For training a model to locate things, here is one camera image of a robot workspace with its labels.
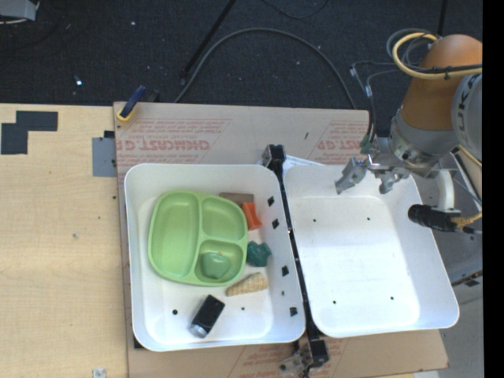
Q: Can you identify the green apple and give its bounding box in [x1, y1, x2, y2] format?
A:
[201, 250, 232, 280]

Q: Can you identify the black block with thin wires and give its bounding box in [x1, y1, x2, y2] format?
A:
[261, 143, 287, 169]
[306, 339, 330, 369]

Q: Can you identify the white plastic tray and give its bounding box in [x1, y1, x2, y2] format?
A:
[124, 162, 307, 353]
[283, 163, 461, 339]

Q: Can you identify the green divided plate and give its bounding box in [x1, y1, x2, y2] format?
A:
[147, 189, 250, 288]

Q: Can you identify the brown rectangular block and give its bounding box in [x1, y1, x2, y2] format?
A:
[218, 191, 255, 209]

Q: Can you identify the dark green broccoli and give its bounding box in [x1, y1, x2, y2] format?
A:
[246, 240, 273, 269]

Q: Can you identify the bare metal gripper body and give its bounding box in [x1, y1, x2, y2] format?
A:
[367, 137, 439, 179]

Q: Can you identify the orange toy carrot piece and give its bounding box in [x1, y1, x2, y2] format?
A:
[240, 201, 264, 232]

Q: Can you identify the tan ice cream cone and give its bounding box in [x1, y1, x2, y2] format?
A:
[224, 271, 269, 298]

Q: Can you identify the thin black rod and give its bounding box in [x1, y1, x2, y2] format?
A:
[273, 160, 317, 343]

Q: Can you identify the brown cardboard board red print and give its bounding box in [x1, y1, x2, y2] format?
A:
[113, 101, 450, 378]

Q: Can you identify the black cylinder on white bracket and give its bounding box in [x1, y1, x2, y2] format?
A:
[407, 169, 462, 234]

